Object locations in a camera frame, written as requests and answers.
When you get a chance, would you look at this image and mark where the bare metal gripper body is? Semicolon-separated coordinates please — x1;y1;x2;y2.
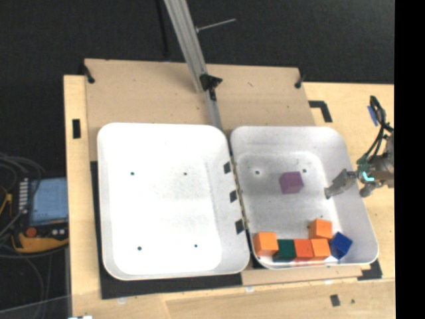
357;134;395;199

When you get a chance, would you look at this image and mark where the orange cube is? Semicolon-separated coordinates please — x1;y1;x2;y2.
311;238;332;260
308;218;333;241
294;239;315;261
252;231;280;257

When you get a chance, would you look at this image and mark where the purple cube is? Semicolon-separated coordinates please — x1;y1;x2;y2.
278;171;305;195

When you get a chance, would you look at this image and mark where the blue cube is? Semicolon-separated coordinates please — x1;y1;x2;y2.
329;231;353;261

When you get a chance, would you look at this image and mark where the white plastic tray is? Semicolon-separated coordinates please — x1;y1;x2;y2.
96;122;251;281
229;125;380;270

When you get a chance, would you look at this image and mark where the green cube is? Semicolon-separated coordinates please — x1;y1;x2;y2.
272;239;297;263

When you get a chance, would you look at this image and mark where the brown cardboard board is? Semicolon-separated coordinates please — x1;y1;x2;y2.
83;58;365;287

